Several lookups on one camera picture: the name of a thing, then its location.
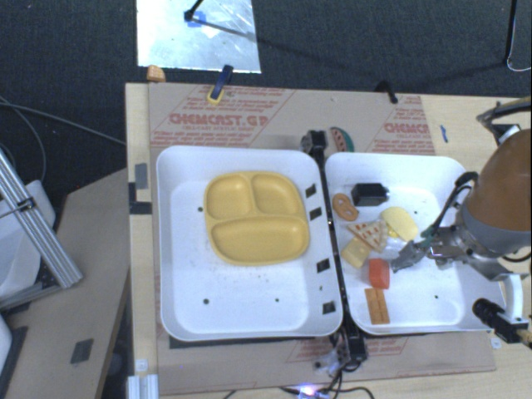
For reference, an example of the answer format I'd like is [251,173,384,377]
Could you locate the watermelon slice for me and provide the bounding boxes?
[328,126,356,154]

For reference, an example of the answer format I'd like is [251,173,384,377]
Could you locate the black block with thin wires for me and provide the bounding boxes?
[300,129,330,155]
[342,329,369,366]

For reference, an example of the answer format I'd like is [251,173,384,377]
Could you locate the black cylinder on white bracket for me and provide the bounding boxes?
[471,273,531,344]

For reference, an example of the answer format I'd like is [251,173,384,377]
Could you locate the yellow cheese block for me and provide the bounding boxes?
[341,238,372,270]

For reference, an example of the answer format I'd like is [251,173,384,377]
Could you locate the brown cardboard board red print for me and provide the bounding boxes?
[147,83,498,395]

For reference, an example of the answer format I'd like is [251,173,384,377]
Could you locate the black box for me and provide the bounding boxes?
[350,182,390,208]

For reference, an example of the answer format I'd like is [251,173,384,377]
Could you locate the white plastic tray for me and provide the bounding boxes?
[323,151,506,337]
[155,144,344,342]

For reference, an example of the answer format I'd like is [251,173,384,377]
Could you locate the thin black rod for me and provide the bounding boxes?
[313,137,363,363]

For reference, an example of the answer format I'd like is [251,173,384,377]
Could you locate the orange waffle piece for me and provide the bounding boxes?
[145,64,167,84]

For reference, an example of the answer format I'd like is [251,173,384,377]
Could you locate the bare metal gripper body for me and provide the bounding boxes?
[422,224,513,283]

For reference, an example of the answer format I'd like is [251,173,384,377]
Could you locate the yellow oval toy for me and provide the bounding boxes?
[381,205,420,243]

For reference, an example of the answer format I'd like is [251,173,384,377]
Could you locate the brown pretzel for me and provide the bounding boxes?
[332,193,360,222]

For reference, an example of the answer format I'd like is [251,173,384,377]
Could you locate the orange red block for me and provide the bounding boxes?
[367,258,392,290]

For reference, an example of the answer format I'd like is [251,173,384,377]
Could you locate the pizza slice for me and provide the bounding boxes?
[346,219,390,254]

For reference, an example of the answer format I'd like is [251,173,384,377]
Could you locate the orange biscuit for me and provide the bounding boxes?
[363,287,392,326]

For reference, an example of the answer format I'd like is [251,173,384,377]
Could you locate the yellow divided plate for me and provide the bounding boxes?
[203,170,313,266]

